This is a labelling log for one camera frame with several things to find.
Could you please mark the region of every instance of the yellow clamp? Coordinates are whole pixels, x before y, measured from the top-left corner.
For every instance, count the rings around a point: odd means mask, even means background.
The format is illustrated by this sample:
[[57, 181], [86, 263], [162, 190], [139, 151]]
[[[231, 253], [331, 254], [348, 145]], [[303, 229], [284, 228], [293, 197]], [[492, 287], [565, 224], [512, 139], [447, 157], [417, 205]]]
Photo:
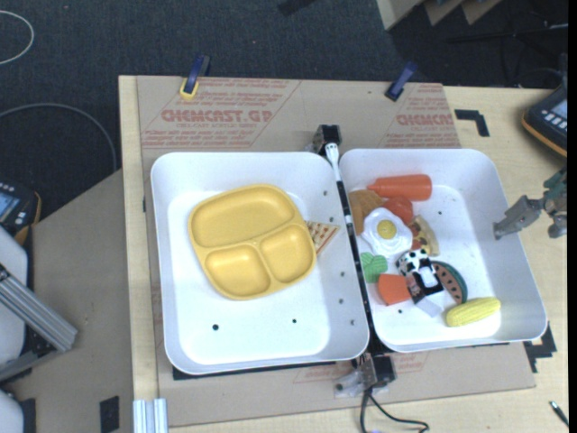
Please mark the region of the yellow clamp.
[[187, 101], [195, 97], [198, 91], [198, 77], [206, 73], [209, 62], [210, 58], [208, 56], [198, 54], [195, 57], [195, 62], [192, 64], [188, 77], [183, 80], [180, 86], [180, 97]]

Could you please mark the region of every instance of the cord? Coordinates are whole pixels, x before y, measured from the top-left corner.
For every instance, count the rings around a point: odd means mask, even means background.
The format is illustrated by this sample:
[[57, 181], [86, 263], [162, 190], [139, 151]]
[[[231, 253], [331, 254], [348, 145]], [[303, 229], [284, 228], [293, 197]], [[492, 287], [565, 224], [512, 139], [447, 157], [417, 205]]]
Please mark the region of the cord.
[[19, 58], [24, 56], [24, 54], [26, 54], [26, 52], [32, 47], [32, 44], [34, 43], [34, 28], [32, 27], [32, 24], [30, 24], [28, 22], [28, 20], [24, 19], [19, 14], [12, 13], [12, 12], [5, 11], [5, 10], [0, 10], [0, 14], [6, 14], [8, 16], [12, 16], [16, 19], [19, 19], [20, 21], [23, 21], [28, 26], [28, 29], [30, 30], [30, 41], [28, 42], [28, 45], [26, 46], [26, 48], [24, 48], [22, 51], [20, 51], [20, 53], [18, 53], [16, 56], [13, 56], [12, 58], [9, 58], [8, 60], [1, 60], [0, 66], [2, 66], [3, 64], [8, 64], [9, 62], [18, 60]]
[[[511, 9], [511, 1], [508, 0], [507, 1], [507, 6], [506, 6], [506, 13], [507, 13], [507, 22], [505, 25], [505, 30], [511, 32], [512, 34], [514, 34], [512, 37], [508, 37], [510, 40], [516, 40], [516, 41], [520, 41], [523, 43], [523, 46], [520, 50], [520, 52], [517, 55], [517, 59], [514, 63], [514, 65], [512, 67], [510, 67], [509, 69], [509, 65], [508, 62], [506, 60], [506, 44], [507, 44], [507, 38], [506, 37], [502, 37], [500, 39], [500, 44], [499, 44], [499, 56], [500, 56], [500, 63], [501, 63], [501, 68], [503, 71], [503, 76], [505, 78], [505, 87], [517, 87], [517, 88], [522, 88], [523, 86], [520, 84], [520, 80], [521, 79], [525, 79], [525, 78], [529, 78], [534, 76], [535, 74], [542, 74], [544, 76], [544, 78], [549, 78], [552, 76], [557, 77], [559, 80], [564, 81], [563, 78], [563, 72], [562, 69], [560, 70], [556, 70], [556, 69], [552, 69], [552, 68], [537, 68], [537, 69], [531, 69], [529, 71], [526, 72], [521, 72], [521, 61], [524, 57], [524, 55], [528, 52], [529, 48], [532, 48], [533, 50], [536, 50], [537, 52], [543, 54], [542, 50], [538, 50], [536, 48], [536, 46], [534, 44], [529, 45], [528, 40], [524, 40], [523, 37], [519, 35], [515, 35], [516, 33], [516, 27], [515, 27], [515, 15], [513, 14], [513, 11]], [[558, 29], [558, 28], [562, 28], [564, 27], [566, 24], [548, 24], [547, 20], [541, 16], [540, 14], [535, 14], [534, 12], [530, 12], [530, 14], [535, 15], [540, 17], [540, 19], [543, 20], [543, 23], [545, 25], [544, 30], [546, 28], [549, 29]]]
[[108, 143], [108, 146], [110, 147], [110, 152], [112, 153], [113, 173], [118, 169], [118, 163], [116, 161], [116, 150], [114, 149], [114, 144], [112, 142], [112, 139], [110, 138], [110, 135], [106, 132], [105, 128], [92, 115], [89, 115], [86, 112], [84, 112], [84, 111], [82, 111], [76, 107], [62, 105], [59, 103], [34, 103], [34, 104], [30, 104], [30, 105], [18, 106], [18, 107], [15, 107], [13, 109], [8, 109], [7, 111], [0, 113], [0, 119], [3, 117], [6, 117], [7, 115], [14, 114], [14, 113], [21, 112], [21, 111], [25, 111], [28, 109], [33, 109], [36, 107], [56, 107], [59, 109], [66, 109], [68, 111], [72, 111], [72, 112], [75, 112], [77, 114], [80, 114], [80, 115], [84, 116], [86, 119], [88, 119], [90, 122], [92, 122], [96, 126], [96, 128], [98, 128], [98, 130], [100, 130], [100, 132], [104, 135], [104, 137]]
[[397, 417], [393, 417], [392, 415], [390, 415], [387, 411], [385, 411], [382, 406], [377, 402], [377, 400], [374, 399], [374, 397], [372, 396], [372, 388], [369, 388], [368, 390], [365, 390], [364, 393], [362, 394], [362, 402], [361, 402], [361, 416], [360, 416], [360, 422], [361, 422], [361, 431], [362, 433], [368, 433], [367, 429], [364, 426], [364, 417], [365, 417], [365, 413], [367, 410], [367, 404], [369, 403], [369, 400], [372, 401], [372, 403], [377, 406], [377, 409], [379, 409], [383, 414], [385, 414], [389, 419], [394, 420], [396, 422], [400, 422], [400, 423], [409, 423], [412, 425], [420, 425], [422, 428], [418, 431], [418, 433], [425, 433], [426, 431], [429, 430], [429, 426], [427, 423], [425, 423], [424, 421], [421, 420], [406, 420], [406, 419], [398, 419]]

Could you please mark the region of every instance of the yellow plate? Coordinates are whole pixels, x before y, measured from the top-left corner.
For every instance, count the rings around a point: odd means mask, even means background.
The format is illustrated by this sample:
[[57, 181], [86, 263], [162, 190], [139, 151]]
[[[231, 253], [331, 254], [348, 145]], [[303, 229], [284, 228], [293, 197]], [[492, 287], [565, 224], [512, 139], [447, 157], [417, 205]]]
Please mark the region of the yellow plate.
[[203, 200], [188, 234], [202, 268], [223, 295], [254, 299], [305, 278], [316, 263], [307, 224], [289, 195], [268, 184]]

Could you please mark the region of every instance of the orange toy vegetable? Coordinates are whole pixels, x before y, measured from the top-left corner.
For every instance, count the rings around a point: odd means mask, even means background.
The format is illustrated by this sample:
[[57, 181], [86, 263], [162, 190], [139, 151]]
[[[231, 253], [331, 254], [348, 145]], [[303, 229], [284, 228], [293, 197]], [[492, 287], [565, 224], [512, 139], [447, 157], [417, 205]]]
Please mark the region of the orange toy vegetable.
[[387, 305], [411, 299], [404, 276], [383, 273], [379, 276], [379, 295]]
[[405, 196], [409, 200], [427, 200], [433, 192], [433, 183], [428, 175], [418, 173], [377, 178], [368, 189], [375, 191], [382, 198]]
[[382, 206], [403, 220], [405, 225], [413, 219], [413, 203], [405, 196], [388, 198]]

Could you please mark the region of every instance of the toy fried egg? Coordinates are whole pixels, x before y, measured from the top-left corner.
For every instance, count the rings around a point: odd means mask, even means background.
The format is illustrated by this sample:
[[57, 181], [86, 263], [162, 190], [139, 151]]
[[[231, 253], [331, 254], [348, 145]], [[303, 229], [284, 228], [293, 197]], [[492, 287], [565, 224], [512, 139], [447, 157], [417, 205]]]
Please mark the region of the toy fried egg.
[[403, 221], [386, 208], [375, 208], [364, 219], [361, 233], [375, 254], [396, 259], [413, 244], [413, 233]]

